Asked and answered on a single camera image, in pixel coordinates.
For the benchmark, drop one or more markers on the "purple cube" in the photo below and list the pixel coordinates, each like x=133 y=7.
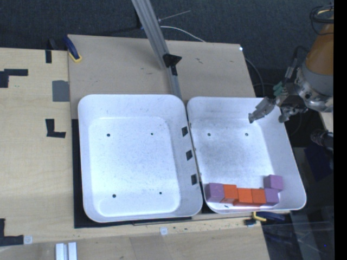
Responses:
x=274 y=181
x=272 y=196
x=214 y=192

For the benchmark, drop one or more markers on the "white plastic tray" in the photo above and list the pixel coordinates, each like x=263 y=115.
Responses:
x=132 y=158
x=233 y=156

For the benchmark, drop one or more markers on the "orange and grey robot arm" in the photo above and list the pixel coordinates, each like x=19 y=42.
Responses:
x=320 y=61

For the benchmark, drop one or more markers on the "brown cardboard board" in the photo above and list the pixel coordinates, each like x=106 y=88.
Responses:
x=116 y=66

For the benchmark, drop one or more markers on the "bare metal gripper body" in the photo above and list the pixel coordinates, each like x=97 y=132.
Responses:
x=292 y=101

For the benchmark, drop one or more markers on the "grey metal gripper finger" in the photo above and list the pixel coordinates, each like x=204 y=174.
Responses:
x=285 y=114
x=261 y=110

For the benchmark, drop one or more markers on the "orange cube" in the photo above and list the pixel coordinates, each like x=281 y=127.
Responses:
x=231 y=191
x=259 y=196
x=245 y=195

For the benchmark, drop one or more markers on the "black cylinder on white bracket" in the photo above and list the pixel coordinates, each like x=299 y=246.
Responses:
x=321 y=138

